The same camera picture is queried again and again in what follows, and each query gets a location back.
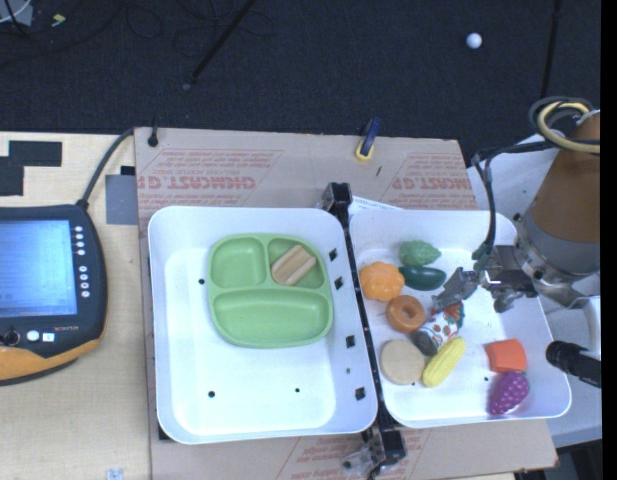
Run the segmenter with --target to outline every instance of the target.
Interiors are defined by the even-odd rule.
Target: toy food
[[[404,265],[423,267],[441,256],[441,251],[423,240],[411,240],[399,246],[399,259]]]
[[[438,268],[406,265],[399,267],[399,272],[404,276],[406,286],[413,290],[436,290],[446,281],[446,273]]]
[[[317,258],[297,244],[273,263],[270,274],[275,282],[292,286],[297,284],[316,264]]]
[[[415,332],[426,321],[426,310],[410,295],[399,295],[386,306],[388,323],[399,332]]]
[[[426,356],[434,356],[444,343],[453,339],[464,325],[464,305],[459,302],[443,311],[433,310],[430,318],[410,335],[415,346]]]
[[[504,414],[519,405],[530,391],[528,379],[519,372],[504,372],[495,382],[488,400],[488,413],[494,416]]]
[[[360,270],[359,284],[369,299],[388,302],[401,293],[405,280],[396,265],[375,261]]]
[[[428,362],[421,377],[425,386],[435,387],[441,384],[455,369],[466,352],[466,340],[457,336],[446,342]]]
[[[379,366],[390,382],[412,384],[421,379],[426,358],[406,340],[391,340],[381,349]]]
[[[493,372],[520,372],[526,369],[526,351],[517,338],[495,341],[486,346]]]

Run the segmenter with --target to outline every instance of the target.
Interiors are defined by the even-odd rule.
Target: cardboard sheet
[[[341,459],[359,435],[278,438],[186,446],[159,439],[146,229],[168,205],[314,207],[331,182],[355,196],[401,208],[476,209],[459,145],[452,140],[377,137],[362,163],[353,136],[159,129],[135,130],[150,444],[155,479],[328,478],[352,480]],[[487,475],[552,467],[557,456],[544,420],[403,429],[408,455],[388,480]]]

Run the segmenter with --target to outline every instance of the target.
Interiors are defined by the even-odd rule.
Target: black tape
[[[0,156],[0,196],[24,195],[24,167],[60,167],[61,142],[13,141],[8,156]]]
[[[135,166],[134,165],[122,165],[119,169],[119,174],[123,176],[134,176],[135,175]]]

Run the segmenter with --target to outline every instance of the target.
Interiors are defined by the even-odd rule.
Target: toy cookie
[[[381,349],[379,366],[395,384],[412,384],[421,379],[426,365],[424,355],[406,340],[391,340]]]

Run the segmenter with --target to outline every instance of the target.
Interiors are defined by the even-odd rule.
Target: orange cube
[[[516,339],[495,341],[486,346],[493,372],[521,372],[526,369],[526,351]]]

